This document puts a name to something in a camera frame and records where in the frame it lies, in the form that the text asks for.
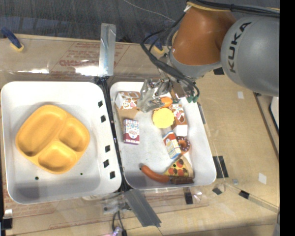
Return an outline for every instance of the sausage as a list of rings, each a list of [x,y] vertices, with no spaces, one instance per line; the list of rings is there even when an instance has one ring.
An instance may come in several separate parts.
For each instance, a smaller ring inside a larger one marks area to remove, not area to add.
[[[155,180],[157,182],[160,182],[160,183],[167,183],[169,182],[170,178],[169,176],[166,176],[166,175],[161,175],[161,174],[158,174],[156,172],[154,172],[153,170],[151,170],[148,166],[146,165],[142,165],[140,167],[141,171],[147,175],[150,179],[152,180]]]

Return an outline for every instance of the orange plate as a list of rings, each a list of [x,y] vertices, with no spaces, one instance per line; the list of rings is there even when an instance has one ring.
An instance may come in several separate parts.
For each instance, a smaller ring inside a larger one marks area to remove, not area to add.
[[[19,129],[18,151],[38,167],[54,174],[69,171],[89,145],[88,129],[54,105],[38,108]]]

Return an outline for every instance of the small carton box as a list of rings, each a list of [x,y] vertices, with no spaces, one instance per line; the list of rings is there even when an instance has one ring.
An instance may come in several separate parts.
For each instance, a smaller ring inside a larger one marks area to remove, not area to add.
[[[137,120],[123,120],[123,142],[135,145],[140,143],[139,122]]]
[[[140,99],[140,97],[141,94],[139,92],[120,91],[116,96],[115,104],[120,110],[137,109],[137,100]]]
[[[172,125],[172,130],[177,136],[187,136],[188,122],[182,105],[172,104],[169,108],[173,111],[175,116],[175,120]]]
[[[168,132],[164,137],[163,141],[165,143],[168,155],[170,158],[174,159],[181,154],[181,150],[176,139],[176,135],[173,131]]]

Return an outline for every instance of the yellow round toy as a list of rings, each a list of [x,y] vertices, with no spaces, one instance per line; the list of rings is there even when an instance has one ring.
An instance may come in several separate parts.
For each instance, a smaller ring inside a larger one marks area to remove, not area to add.
[[[168,128],[175,120],[174,113],[168,108],[155,110],[152,116],[154,125],[158,128]]]

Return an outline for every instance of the donut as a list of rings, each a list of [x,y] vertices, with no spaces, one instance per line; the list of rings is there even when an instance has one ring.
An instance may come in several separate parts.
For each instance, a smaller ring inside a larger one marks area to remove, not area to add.
[[[182,154],[185,154],[190,150],[191,144],[187,138],[185,138],[184,136],[176,136],[176,140],[179,144]]]

